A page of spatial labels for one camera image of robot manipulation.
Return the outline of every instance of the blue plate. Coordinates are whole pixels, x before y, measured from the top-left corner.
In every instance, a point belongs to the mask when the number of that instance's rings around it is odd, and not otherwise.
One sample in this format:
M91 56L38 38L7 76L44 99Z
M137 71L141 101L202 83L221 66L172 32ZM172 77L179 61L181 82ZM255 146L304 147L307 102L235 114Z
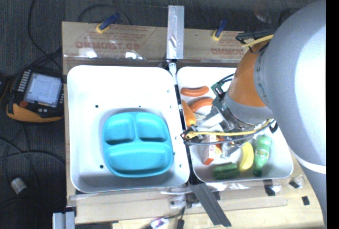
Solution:
M167 124L150 112L123 112L107 119L102 132L104 159L120 177L151 177L173 163Z

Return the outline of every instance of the blue clamp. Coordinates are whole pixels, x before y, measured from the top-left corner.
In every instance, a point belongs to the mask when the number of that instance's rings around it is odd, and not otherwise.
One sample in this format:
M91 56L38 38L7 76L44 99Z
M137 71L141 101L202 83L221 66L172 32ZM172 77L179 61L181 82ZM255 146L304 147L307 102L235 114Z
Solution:
M224 30L226 24L227 24L227 21L226 21L226 20L222 20L222 21L220 22L218 29L215 29L214 32L213 32L212 38L213 38L214 40L220 40L221 35L222 35L221 33L222 33L222 31Z
M110 28L109 25L111 23L114 23L119 18L120 18L120 14L119 13L115 13L112 16L109 16L104 22L102 22L101 24L97 25L97 27L96 27L97 32L102 34L103 32L105 32L106 30L108 30Z

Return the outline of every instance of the green bottle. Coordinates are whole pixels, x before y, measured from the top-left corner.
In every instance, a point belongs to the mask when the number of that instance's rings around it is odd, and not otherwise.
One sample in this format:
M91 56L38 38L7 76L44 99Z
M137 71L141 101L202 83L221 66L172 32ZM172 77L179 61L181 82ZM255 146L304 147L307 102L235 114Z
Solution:
M267 163L270 155L272 140L266 136L258 136L254 152L255 170L253 174L260 177L263 174L262 168Z

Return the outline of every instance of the yellow banana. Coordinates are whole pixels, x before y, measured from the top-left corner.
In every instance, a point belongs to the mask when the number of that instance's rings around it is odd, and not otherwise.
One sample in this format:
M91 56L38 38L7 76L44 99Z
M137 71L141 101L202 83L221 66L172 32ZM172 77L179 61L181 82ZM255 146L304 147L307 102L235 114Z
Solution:
M242 154L243 157L239 163L239 170L244 172L252 166L254 161L254 151L251 143L245 142L242 146Z

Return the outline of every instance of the yellow cable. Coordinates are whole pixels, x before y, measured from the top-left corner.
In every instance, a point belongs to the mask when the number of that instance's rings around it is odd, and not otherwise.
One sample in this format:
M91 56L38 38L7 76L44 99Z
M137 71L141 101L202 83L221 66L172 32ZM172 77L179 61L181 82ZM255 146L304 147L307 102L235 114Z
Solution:
M243 132L234 132L234 133L228 132L228 133L226 133L226 132L210 132L210 131L189 131L186 134L185 138L191 139L193 137L196 137L197 135L216 135L216 136L227 136L227 137L230 137L230 136L246 136L246 135L254 134L254 133L264 129L269 124L271 124L273 121L274 121L274 119L269 119L259 129L254 129L254 130L251 130L251 131L243 131Z
M272 38L273 38L273 34L268 35L268 36L264 36L264 37L262 37L262 38L260 38L260 39L256 39L256 40L251 41L251 42L249 42L249 43L245 43L244 45L242 45L242 47L246 48L246 47L255 45L255 44L257 44L257 43L263 42L263 41L265 41L265 40L270 40L270 39L272 39Z

